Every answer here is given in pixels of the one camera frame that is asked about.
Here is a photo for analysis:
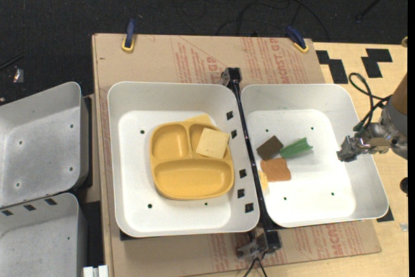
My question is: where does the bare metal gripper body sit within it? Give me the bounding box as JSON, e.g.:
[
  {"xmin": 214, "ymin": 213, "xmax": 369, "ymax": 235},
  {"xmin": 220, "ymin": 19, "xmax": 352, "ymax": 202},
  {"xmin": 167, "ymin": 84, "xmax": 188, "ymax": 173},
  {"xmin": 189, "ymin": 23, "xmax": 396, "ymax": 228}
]
[{"xmin": 355, "ymin": 121, "xmax": 407, "ymax": 156}]

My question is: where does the white plastic tray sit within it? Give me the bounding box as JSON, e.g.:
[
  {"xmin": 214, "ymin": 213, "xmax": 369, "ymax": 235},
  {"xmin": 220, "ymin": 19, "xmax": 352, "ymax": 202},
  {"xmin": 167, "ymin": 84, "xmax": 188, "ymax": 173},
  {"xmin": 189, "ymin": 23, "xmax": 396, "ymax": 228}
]
[
  {"xmin": 107, "ymin": 80, "xmax": 261, "ymax": 238},
  {"xmin": 240, "ymin": 83, "xmax": 390, "ymax": 229}
]

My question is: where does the green toy vegetable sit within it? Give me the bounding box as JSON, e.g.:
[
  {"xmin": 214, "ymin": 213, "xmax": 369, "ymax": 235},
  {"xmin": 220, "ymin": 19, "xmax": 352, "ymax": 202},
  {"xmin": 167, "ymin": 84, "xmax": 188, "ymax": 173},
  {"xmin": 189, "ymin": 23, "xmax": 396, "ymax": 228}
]
[{"xmin": 279, "ymin": 137, "xmax": 314, "ymax": 160}]

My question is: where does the orange brown square slice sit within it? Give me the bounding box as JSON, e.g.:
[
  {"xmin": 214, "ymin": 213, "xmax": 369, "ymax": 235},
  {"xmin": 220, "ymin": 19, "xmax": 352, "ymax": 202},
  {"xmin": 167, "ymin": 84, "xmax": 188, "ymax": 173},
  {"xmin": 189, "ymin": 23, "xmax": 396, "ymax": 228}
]
[{"xmin": 259, "ymin": 157, "xmax": 292, "ymax": 183}]

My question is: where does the dark brown square slice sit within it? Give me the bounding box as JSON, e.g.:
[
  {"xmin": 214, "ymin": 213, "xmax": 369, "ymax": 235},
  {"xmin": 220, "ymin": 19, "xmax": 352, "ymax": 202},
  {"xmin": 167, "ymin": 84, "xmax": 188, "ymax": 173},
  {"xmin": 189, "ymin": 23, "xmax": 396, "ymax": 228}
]
[{"xmin": 255, "ymin": 135, "xmax": 284, "ymax": 161}]

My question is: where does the pale yellow toy piece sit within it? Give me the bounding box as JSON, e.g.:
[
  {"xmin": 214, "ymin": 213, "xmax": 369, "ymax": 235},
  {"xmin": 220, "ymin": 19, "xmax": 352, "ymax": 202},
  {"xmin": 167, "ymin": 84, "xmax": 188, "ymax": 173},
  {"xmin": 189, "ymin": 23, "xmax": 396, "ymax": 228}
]
[{"xmin": 257, "ymin": 170, "xmax": 270, "ymax": 191}]

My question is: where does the thin black rod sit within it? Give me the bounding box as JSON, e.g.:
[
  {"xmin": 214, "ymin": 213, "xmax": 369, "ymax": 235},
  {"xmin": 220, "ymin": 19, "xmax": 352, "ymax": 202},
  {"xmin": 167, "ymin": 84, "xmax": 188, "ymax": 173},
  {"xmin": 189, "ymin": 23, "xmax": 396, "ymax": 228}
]
[{"xmin": 230, "ymin": 80, "xmax": 274, "ymax": 235}]

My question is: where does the yellow divided plate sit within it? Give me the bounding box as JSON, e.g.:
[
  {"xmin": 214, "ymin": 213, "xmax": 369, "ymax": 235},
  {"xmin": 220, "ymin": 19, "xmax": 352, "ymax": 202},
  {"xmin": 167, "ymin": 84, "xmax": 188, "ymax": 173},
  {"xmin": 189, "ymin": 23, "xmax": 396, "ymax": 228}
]
[{"xmin": 148, "ymin": 121, "xmax": 235, "ymax": 202}]

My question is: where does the brown cardboard board red print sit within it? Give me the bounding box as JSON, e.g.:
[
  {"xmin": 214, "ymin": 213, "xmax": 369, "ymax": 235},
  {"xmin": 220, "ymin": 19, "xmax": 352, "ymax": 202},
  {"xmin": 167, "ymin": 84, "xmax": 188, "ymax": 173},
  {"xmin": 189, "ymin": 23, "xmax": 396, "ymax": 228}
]
[{"xmin": 91, "ymin": 33, "xmax": 383, "ymax": 277}]

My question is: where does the black block with thin wires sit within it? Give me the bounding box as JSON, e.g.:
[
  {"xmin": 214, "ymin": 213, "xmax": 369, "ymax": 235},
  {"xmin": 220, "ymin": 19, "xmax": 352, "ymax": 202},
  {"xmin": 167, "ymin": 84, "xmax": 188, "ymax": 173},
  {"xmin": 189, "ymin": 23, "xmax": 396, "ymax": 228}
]
[
  {"xmin": 220, "ymin": 67, "xmax": 244, "ymax": 89},
  {"xmin": 235, "ymin": 229, "xmax": 281, "ymax": 259}
]

